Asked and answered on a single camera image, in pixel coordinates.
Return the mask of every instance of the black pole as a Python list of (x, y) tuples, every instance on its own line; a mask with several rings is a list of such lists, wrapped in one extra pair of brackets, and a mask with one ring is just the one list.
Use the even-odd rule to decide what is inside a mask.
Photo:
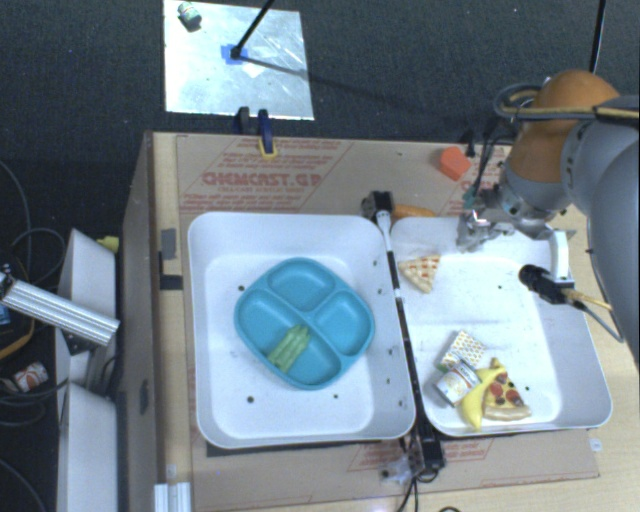
[(606, 0), (600, 0), (598, 4), (598, 17), (596, 18), (596, 28), (593, 34), (593, 44), (591, 46), (591, 61), (589, 63), (589, 71), (596, 72), (598, 66), (598, 56), (600, 55), (600, 44), (602, 43), (602, 28), (604, 26), (604, 11), (606, 8)]
[(247, 43), (247, 41), (251, 37), (251, 34), (253, 34), (253, 31), (256, 28), (258, 28), (258, 25), (262, 21), (262, 18), (264, 18), (264, 15), (267, 14), (267, 11), (269, 9), (271, 9), (271, 5), (273, 5), (273, 2), (275, 2), (275, 1), (276, 0), (267, 0), (267, 2), (264, 4), (262, 9), (260, 10), (258, 15), (256, 16), (256, 19), (253, 20), (253, 23), (249, 27), (249, 30), (247, 30), (244, 33), (244, 35), (242, 36), (242, 39), (240, 39), (240, 42), (237, 45), (235, 45), (233, 48), (231, 48), (230, 55), (231, 55), (232, 59), (238, 60), (240, 58), (240, 53), (242, 52), (242, 47)]

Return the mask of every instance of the blue plate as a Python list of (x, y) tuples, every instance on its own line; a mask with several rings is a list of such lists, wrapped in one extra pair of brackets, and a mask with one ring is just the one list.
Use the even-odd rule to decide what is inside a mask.
[[(320, 389), (338, 379), (374, 333), (367, 304), (328, 268), (307, 258), (288, 259), (263, 274), (238, 300), (234, 322), (267, 368), (302, 389)], [(307, 326), (311, 338), (284, 373), (267, 356), (295, 325)]]

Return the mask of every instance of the black floor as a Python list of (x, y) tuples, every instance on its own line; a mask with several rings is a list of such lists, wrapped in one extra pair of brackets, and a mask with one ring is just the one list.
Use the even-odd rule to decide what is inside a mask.
[[(260, 0), (235, 2), (259, 7)], [(587, 69), (598, 0), (278, 0), (299, 10), (316, 120), (275, 122), (279, 135), (456, 141), (477, 131), (495, 93)], [(229, 133), (226, 117), (164, 111), (161, 0), (23, 0), (0, 15), (0, 159), (28, 198), (33, 226), (64, 236), (117, 234), (143, 130)], [(638, 94), (640, 3), (607, 4), (597, 73)], [(0, 171), (0, 248), (25, 229), (20, 197)], [(34, 240), (34, 275), (57, 258)], [(39, 359), (40, 333), (0, 377)], [(0, 427), (0, 458), (55, 509), (57, 431), (49, 415)], [(0, 468), (0, 511), (37, 510)]]

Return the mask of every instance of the toy pizza slice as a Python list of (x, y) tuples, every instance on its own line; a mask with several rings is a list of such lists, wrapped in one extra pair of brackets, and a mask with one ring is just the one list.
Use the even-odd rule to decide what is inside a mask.
[[(491, 368), (499, 366), (500, 361), (493, 358)], [(525, 405), (507, 372), (498, 375), (485, 391), (482, 415), (499, 421), (517, 421), (531, 416), (531, 409)]]
[(429, 293), (433, 288), (436, 271), (440, 265), (440, 255), (423, 256), (408, 261), (401, 261), (398, 268), (411, 284), (424, 293)]

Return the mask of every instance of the toy cucumber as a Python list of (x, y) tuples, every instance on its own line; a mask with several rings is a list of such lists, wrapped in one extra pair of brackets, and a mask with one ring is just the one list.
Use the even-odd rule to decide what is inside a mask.
[(309, 345), (309, 328), (304, 325), (294, 325), (284, 338), (269, 353), (267, 359), (274, 366), (287, 373), (296, 359)]

